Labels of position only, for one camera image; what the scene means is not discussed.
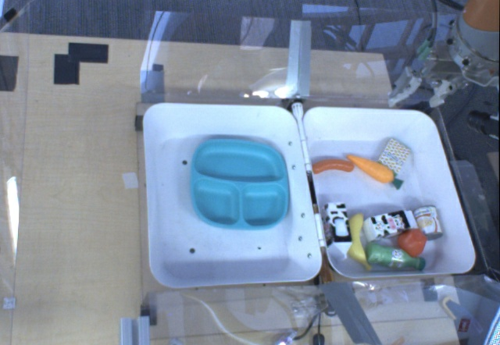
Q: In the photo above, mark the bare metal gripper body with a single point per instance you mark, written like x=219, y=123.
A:
x=445, y=66

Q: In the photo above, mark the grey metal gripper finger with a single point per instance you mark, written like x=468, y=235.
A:
x=440, y=93
x=404, y=87

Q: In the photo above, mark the white plastic tray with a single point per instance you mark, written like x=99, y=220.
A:
x=429, y=140
x=234, y=257

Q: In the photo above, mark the white patterned carton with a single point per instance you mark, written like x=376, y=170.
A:
x=395, y=155

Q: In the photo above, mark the orange carrot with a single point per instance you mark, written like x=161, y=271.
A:
x=373, y=168

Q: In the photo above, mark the orange sausage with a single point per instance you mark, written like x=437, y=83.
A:
x=332, y=166

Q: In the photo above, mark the small white and orange can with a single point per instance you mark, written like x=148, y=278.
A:
x=429, y=222

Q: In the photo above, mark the long cow print carton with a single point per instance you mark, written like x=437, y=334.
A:
x=388, y=224

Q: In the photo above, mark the small cow print carton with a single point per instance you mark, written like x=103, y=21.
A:
x=336, y=218

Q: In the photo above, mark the orange-red round fruit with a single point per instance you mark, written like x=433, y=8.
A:
x=412, y=242

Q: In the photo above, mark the yellow banana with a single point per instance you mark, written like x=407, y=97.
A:
x=356, y=234

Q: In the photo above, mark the green bottle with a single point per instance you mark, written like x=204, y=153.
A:
x=390, y=257

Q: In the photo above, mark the blue divided plate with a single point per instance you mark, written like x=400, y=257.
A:
x=238, y=164

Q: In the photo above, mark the black cylinder on white bracket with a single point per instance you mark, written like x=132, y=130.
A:
x=484, y=123

